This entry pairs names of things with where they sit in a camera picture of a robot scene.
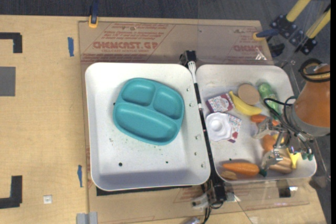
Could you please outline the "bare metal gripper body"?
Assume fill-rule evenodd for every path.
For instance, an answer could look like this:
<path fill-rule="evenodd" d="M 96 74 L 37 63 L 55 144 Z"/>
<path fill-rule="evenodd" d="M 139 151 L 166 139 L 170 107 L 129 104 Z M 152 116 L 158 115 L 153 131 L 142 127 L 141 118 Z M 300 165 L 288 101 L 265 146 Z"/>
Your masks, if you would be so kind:
<path fill-rule="evenodd" d="M 277 135 L 272 151 L 275 155 L 280 155 L 280 150 L 285 150 L 290 146 L 291 128 L 283 124 L 278 124 L 272 128 L 273 136 Z"/>

